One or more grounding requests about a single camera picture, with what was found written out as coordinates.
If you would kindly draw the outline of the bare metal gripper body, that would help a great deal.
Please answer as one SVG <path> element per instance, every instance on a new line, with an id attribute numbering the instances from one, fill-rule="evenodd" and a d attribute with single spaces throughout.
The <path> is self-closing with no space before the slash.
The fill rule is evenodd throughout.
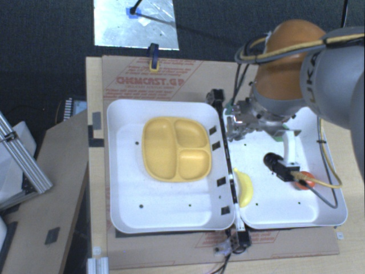
<path id="1" fill-rule="evenodd" d="M 231 117 L 235 128 L 237 125 L 246 123 L 253 128 L 253 132 L 265 131 L 267 133 L 276 133 L 289 120 L 288 116 L 272 114 L 253 99 L 238 101 L 234 104 Z"/>

